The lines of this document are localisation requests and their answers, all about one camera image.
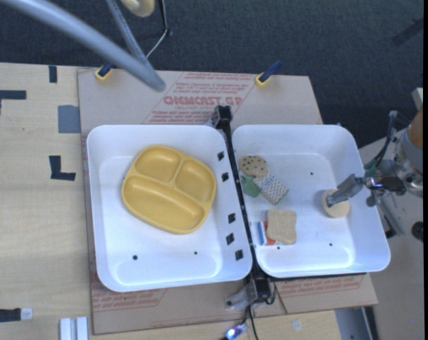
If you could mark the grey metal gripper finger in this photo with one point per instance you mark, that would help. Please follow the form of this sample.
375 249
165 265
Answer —
345 190

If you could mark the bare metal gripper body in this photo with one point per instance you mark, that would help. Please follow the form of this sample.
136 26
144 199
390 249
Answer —
391 179

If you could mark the tan round biscuit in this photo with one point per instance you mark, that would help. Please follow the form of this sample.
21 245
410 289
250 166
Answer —
339 209

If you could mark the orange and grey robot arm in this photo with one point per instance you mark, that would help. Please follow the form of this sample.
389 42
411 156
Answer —
417 127

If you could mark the white plastic tray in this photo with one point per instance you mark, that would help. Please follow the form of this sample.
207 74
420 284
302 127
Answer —
313 253
164 260

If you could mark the white dotted carton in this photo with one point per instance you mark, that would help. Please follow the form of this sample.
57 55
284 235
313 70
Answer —
271 189

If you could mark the tan bread slice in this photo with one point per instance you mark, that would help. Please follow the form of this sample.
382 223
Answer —
281 227

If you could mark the red blue white packet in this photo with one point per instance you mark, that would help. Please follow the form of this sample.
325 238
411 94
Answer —
260 233

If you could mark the brown chocolate chip biscuit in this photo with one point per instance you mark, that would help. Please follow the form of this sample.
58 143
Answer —
252 165

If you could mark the green small cup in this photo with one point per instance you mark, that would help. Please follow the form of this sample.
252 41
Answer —
248 187

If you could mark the thin black rod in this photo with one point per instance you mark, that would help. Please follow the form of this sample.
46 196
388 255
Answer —
241 193

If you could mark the yellow divided plate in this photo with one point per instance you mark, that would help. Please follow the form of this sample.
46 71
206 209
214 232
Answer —
164 197

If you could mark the brown cardboard board red print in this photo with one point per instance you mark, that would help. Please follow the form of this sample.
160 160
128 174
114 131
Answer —
129 97

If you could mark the black cylinder on white bracket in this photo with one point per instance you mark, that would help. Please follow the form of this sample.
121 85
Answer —
418 231

